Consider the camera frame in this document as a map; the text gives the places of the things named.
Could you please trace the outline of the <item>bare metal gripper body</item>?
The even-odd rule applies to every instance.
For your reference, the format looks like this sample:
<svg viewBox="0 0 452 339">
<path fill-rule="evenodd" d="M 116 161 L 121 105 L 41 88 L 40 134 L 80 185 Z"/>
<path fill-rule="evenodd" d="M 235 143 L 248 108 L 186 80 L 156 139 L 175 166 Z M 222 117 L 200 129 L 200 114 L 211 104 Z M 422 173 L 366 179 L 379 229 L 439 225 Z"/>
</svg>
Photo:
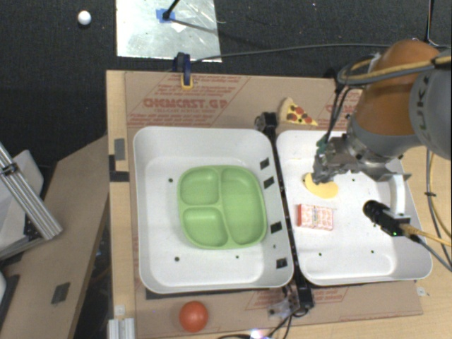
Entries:
<svg viewBox="0 0 452 339">
<path fill-rule="evenodd" d="M 337 136 L 316 142 L 314 165 L 331 168 L 335 176 L 345 173 L 363 173 L 376 182 L 386 182 L 392 176 L 386 164 L 391 159 L 368 149 L 354 136 Z"/>
</svg>

